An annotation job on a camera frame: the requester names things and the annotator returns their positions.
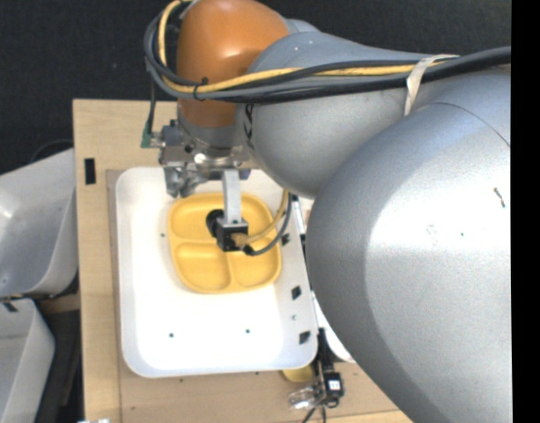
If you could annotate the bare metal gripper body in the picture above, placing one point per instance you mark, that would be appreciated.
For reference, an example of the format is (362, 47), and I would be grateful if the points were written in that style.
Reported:
(208, 159)

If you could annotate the white plastic tray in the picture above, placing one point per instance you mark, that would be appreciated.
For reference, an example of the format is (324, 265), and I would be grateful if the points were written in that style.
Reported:
(208, 333)

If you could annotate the yellow divided plate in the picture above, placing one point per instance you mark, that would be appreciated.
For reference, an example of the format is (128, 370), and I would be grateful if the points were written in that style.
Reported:
(199, 262)

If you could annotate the yellow rounded object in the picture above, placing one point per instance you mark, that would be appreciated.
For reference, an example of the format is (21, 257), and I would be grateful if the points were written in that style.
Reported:
(298, 374)

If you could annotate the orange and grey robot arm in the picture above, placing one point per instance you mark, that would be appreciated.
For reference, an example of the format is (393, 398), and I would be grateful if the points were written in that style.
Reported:
(384, 218)

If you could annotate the black cylinder on white bracket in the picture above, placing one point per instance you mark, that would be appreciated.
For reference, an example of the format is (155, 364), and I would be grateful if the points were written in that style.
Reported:
(231, 232)

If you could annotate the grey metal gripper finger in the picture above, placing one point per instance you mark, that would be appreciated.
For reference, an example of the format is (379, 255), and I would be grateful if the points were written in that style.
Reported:
(192, 183)
(172, 182)

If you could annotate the pale wood board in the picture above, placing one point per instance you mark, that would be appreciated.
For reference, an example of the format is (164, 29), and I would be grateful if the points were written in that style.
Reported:
(98, 236)

